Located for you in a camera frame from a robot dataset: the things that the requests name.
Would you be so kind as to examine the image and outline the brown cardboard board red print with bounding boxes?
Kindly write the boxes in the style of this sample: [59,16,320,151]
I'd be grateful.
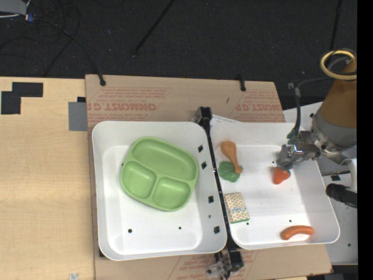
[84,73,335,280]

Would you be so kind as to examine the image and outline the black cylinder on white bracket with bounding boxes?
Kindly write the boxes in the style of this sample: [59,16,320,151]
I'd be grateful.
[325,157,358,210]

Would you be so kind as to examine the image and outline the orange toy carrot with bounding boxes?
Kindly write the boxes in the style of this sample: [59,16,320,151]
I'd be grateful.
[272,166,292,186]

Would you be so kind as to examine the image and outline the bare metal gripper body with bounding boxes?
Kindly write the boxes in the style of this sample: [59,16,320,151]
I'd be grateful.
[277,130,352,165]

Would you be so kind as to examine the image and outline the white plastic tray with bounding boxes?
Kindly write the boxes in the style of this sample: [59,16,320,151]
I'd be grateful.
[92,120,228,262]
[209,121,342,251]

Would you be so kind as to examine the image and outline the green divided plate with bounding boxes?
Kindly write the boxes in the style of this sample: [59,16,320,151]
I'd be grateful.
[119,136,200,213]

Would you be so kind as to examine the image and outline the black block with thin wires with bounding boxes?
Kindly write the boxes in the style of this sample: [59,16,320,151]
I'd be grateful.
[228,250,245,272]
[195,106,213,125]

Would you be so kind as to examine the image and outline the orange toy chicken drumstick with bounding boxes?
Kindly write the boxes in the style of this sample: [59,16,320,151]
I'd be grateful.
[220,140,244,175]

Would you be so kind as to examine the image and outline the orange toy sausage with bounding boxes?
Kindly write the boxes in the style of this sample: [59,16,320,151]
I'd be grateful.
[280,225,315,242]

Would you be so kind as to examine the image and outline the green toy lettuce leaf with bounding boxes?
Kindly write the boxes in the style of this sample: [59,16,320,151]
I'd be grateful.
[218,160,241,184]

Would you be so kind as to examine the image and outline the patterned yellow and white packet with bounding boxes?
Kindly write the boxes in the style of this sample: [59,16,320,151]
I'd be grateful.
[223,191,252,225]

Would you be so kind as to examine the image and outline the thin black rod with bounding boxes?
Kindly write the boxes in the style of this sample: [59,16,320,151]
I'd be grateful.
[202,118,238,263]

